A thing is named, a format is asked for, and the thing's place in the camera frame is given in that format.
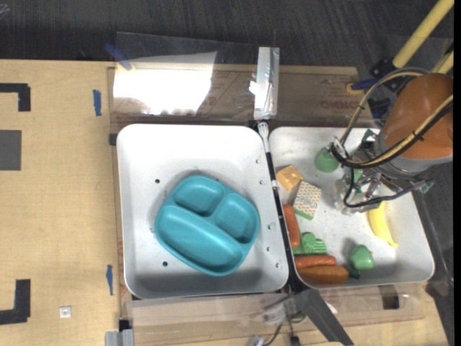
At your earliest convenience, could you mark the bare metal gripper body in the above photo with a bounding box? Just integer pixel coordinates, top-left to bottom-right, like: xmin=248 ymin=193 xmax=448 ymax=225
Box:
xmin=354 ymin=146 xmax=416 ymax=193

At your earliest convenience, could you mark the white plastic tray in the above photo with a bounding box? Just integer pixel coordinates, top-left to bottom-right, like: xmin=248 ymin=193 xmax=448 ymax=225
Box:
xmin=115 ymin=123 xmax=290 ymax=300
xmin=268 ymin=126 xmax=436 ymax=290

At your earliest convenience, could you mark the yellow banana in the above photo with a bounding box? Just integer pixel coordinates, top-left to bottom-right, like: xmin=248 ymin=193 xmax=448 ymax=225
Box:
xmin=367 ymin=200 xmax=399 ymax=249

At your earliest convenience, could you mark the white patterned carton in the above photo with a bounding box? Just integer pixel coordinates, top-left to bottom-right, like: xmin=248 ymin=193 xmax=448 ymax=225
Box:
xmin=292 ymin=180 xmax=323 ymax=221

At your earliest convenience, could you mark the yellow cheese block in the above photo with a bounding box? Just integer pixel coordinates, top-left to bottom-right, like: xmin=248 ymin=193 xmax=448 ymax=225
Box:
xmin=275 ymin=164 xmax=305 ymax=192

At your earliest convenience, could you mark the green ribbed toy vegetable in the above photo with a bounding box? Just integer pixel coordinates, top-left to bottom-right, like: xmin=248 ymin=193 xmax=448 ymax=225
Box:
xmin=292 ymin=231 xmax=328 ymax=257

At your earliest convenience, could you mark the orange carrot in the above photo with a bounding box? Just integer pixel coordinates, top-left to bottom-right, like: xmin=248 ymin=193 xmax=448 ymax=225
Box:
xmin=282 ymin=203 xmax=302 ymax=249

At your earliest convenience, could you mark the green pepper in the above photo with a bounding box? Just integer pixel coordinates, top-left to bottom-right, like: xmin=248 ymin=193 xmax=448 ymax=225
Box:
xmin=346 ymin=244 xmax=376 ymax=280

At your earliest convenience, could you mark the orange sausage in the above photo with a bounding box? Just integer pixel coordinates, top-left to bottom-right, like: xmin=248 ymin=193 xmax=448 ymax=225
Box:
xmin=293 ymin=254 xmax=338 ymax=270

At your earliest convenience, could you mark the brown bread roll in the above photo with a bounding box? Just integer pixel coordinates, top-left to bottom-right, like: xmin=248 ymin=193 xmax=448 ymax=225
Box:
xmin=297 ymin=265 xmax=351 ymax=285

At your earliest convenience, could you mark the blue divided plate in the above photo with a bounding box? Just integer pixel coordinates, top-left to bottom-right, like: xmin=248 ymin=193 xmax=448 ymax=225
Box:
xmin=153 ymin=174 xmax=261 ymax=278

